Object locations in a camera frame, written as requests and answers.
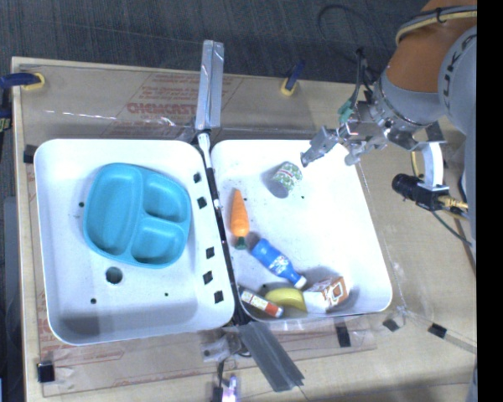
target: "blue divided plate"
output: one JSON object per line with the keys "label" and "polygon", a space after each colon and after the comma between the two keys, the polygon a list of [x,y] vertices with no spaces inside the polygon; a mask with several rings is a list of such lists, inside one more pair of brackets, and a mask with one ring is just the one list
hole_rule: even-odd
{"label": "blue divided plate", "polygon": [[188,193],[174,180],[132,164],[107,164],[91,185],[84,237],[107,258],[164,268],[183,254],[190,209]]}

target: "gray fabric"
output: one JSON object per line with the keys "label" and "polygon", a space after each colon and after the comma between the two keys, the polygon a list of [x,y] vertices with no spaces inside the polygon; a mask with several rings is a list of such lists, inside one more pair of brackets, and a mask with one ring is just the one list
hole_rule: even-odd
{"label": "gray fabric", "polygon": [[[356,49],[380,73],[397,28],[427,1],[0,0],[0,76],[14,55],[197,70],[203,40],[213,39],[225,45],[226,73],[284,76],[304,59],[301,79],[354,82]],[[0,219],[15,193],[11,132],[5,137]]]}

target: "orange carrot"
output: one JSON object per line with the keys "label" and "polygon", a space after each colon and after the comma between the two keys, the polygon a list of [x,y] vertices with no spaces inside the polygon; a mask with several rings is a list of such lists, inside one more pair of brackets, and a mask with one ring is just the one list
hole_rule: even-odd
{"label": "orange carrot", "polygon": [[230,228],[233,235],[238,239],[235,247],[239,250],[245,249],[246,240],[244,237],[250,232],[250,222],[242,193],[238,189],[235,189],[235,195],[233,196]]}

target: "yellow banana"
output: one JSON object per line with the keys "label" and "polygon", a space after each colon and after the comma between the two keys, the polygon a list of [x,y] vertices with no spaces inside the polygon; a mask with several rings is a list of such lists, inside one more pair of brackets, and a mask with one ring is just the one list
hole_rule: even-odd
{"label": "yellow banana", "polygon": [[272,289],[265,295],[265,298],[277,305],[294,307],[303,312],[307,311],[302,292],[294,287]]}

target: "white bottle cap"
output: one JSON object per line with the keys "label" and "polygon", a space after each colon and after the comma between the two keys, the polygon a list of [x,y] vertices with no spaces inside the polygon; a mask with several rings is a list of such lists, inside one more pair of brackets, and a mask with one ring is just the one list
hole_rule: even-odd
{"label": "white bottle cap", "polygon": [[308,281],[306,280],[306,278],[304,276],[301,276],[300,279],[296,283],[294,283],[294,287],[296,287],[297,289],[302,289],[302,287],[304,287],[307,282]]}

